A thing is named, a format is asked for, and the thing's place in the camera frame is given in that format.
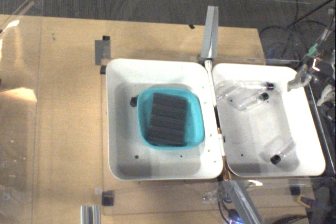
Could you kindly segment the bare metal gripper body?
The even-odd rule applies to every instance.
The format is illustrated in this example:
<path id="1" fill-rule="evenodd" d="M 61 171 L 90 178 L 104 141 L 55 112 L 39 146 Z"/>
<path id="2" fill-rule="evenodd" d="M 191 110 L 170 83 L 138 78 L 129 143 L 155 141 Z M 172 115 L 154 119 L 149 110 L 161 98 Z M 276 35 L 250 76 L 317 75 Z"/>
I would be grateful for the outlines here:
<path id="1" fill-rule="evenodd" d="M 335 82 L 335 51 L 311 47 L 306 54 L 306 73 L 312 80 Z"/>

